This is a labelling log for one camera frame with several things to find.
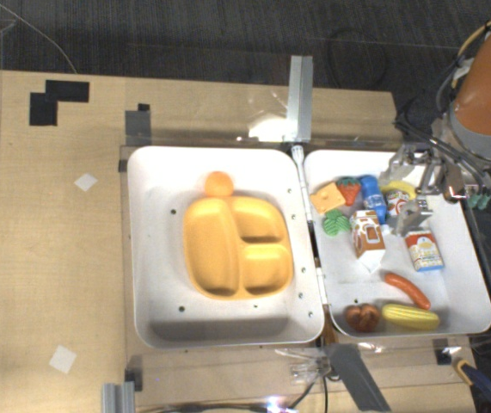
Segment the white tray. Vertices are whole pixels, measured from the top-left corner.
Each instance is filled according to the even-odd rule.
[[[273,296],[211,299],[187,275],[182,219],[215,170],[236,194],[267,200],[283,214],[294,261],[291,285]],[[294,162],[274,150],[144,147],[128,161],[134,316],[158,348],[308,342],[323,327],[304,204]]]
[[[392,153],[375,151],[313,151],[304,162],[309,191],[314,193],[343,176],[378,176],[387,169],[392,156]],[[421,172],[416,170],[405,180],[417,185]],[[441,270],[427,272],[414,270],[402,238],[387,235],[381,267],[370,274],[356,259],[350,233],[327,236],[322,229],[322,216],[312,207],[331,315],[342,332],[356,337],[442,336],[480,333],[491,325],[488,290],[461,206],[447,203],[441,195],[428,196],[427,201],[434,215],[424,226],[433,232],[445,265]],[[359,207],[359,202],[360,199],[351,208],[345,208],[348,217]],[[390,302],[412,304],[402,291],[384,283],[386,272],[410,279],[425,293],[432,302],[432,310],[441,319],[436,330],[406,330],[381,320],[374,332],[360,334],[347,324],[344,311],[350,305],[372,303],[381,308]]]

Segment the blue tool handle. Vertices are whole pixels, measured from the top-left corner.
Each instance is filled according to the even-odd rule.
[[[491,403],[491,381],[480,370],[463,364],[461,370],[469,377],[472,383],[482,392],[482,395]]]

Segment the blue bottle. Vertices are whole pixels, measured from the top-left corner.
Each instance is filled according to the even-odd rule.
[[[365,209],[373,210],[377,214],[379,224],[384,225],[386,221],[386,204],[379,189],[377,178],[375,176],[363,176],[359,179],[359,183],[362,186]]]

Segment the yellow corn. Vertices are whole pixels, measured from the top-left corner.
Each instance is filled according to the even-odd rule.
[[[418,330],[434,330],[440,324],[437,314],[417,307],[384,305],[383,318],[394,324]]]

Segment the sausage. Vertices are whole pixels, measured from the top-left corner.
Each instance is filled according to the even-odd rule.
[[[374,305],[349,306],[345,311],[345,319],[358,332],[373,332],[381,312]]]
[[[427,296],[416,285],[401,275],[390,272],[384,276],[384,282],[404,291],[421,309],[428,311],[431,308],[431,302]]]

